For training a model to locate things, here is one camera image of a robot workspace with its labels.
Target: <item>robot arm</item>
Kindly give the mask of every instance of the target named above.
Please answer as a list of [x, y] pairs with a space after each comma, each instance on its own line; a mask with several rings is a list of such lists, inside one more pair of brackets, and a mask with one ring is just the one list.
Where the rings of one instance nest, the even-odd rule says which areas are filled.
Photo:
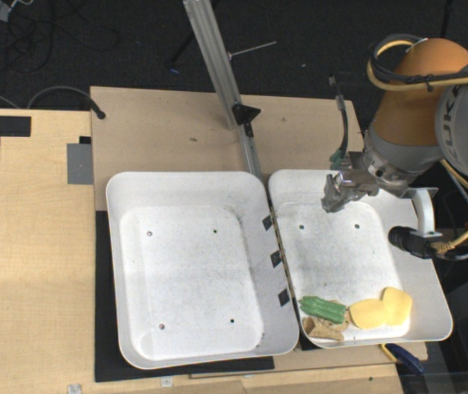
[[[390, 72], [378, 57], [399, 45], [409, 48]], [[468, 51], [446, 39], [391, 35], [374, 49], [367, 73], [385, 93], [365, 132], [363, 152], [349, 153], [346, 167], [327, 177], [322, 205], [329, 213], [380, 189], [413, 198], [410, 185], [436, 162], [468, 176]], [[404, 232], [403, 238], [393, 234], [390, 240], [413, 254], [424, 245], [429, 256], [451, 249], [419, 231], [411, 233], [421, 239], [414, 247]]]

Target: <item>wooden table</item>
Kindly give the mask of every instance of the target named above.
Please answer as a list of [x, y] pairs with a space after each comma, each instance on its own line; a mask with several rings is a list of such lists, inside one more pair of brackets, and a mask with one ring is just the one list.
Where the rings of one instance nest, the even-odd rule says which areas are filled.
[[[146, 94], [152, 96], [152, 91], [134, 92], [140, 100]], [[93, 94], [115, 121], [113, 108], [119, 105], [115, 94], [108, 90], [106, 98], [97, 90]], [[130, 94], [123, 96], [131, 100]], [[212, 100], [207, 94], [203, 98]], [[319, 108], [329, 107], [327, 101], [317, 103]], [[336, 135], [339, 113], [335, 108], [331, 112], [334, 119], [324, 126], [332, 127]], [[91, 122], [97, 118], [89, 112], [1, 109], [0, 116], [32, 118], [31, 137], [1, 137], [0, 393], [66, 393], [71, 384], [80, 384], [83, 394], [402, 392], [395, 365], [376, 346], [294, 350], [275, 358], [273, 372], [255, 373], [250, 378], [216, 374], [163, 380], [173, 387], [162, 387], [161, 378], [95, 383], [94, 188], [98, 183], [68, 184], [67, 144], [92, 135]], [[356, 119], [350, 120], [350, 148], [359, 149]], [[292, 118], [286, 121], [294, 123]], [[263, 134], [260, 128], [255, 123], [257, 144], [262, 141], [258, 140]], [[126, 142], [122, 144], [126, 151]], [[267, 155], [264, 150], [260, 158], [265, 171]], [[326, 155], [317, 155], [320, 168], [326, 167]], [[406, 347], [421, 359], [427, 357], [424, 343]]]

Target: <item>black floor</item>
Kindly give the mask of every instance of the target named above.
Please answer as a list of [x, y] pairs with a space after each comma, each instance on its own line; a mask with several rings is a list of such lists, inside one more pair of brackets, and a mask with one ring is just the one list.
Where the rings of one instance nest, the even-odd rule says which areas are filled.
[[[365, 77], [372, 44], [408, 33], [443, 36], [468, 49], [468, 0], [220, 0], [215, 14], [231, 53], [277, 42], [232, 59], [242, 94], [332, 99], [328, 78], [334, 73], [362, 130], [382, 96]], [[56, 85], [87, 93], [92, 85], [213, 92], [196, 42], [182, 47], [190, 33], [182, 0], [17, 4], [9, 21], [0, 22], [0, 95], [25, 108], [40, 90]], [[68, 91], [44, 94], [32, 105], [85, 107], [81, 95]], [[468, 222], [468, 208], [442, 168], [417, 184], [440, 188], [438, 227]], [[468, 282], [468, 261], [438, 264], [438, 272], [451, 293]], [[458, 348], [444, 343], [443, 350], [451, 369], [468, 368], [455, 358]]]

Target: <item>black bracket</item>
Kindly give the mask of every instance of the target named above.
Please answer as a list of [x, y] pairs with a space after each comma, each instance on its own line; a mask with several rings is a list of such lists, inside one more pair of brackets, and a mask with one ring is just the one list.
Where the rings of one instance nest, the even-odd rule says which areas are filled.
[[243, 125], [245, 127], [245, 134], [249, 137], [254, 137], [252, 125], [250, 123], [258, 116], [260, 112], [261, 109], [247, 107], [242, 103], [235, 103], [232, 107], [232, 113], [234, 114], [234, 118], [236, 118], [237, 125]]

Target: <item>white tray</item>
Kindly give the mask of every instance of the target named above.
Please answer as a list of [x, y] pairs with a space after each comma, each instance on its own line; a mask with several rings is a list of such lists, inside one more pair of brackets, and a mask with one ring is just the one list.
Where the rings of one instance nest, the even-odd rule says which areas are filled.
[[254, 176], [123, 172], [107, 200], [119, 346], [130, 364], [157, 369], [296, 345], [267, 195]]
[[432, 261], [388, 242], [392, 227], [416, 228], [412, 202], [381, 190], [326, 213], [321, 199], [329, 173], [334, 171], [283, 170], [268, 184], [296, 299], [312, 295], [351, 305], [380, 299], [385, 287], [394, 286], [411, 295], [413, 308], [401, 326], [360, 330], [351, 325], [344, 341], [310, 340], [328, 348], [449, 337], [452, 317]]

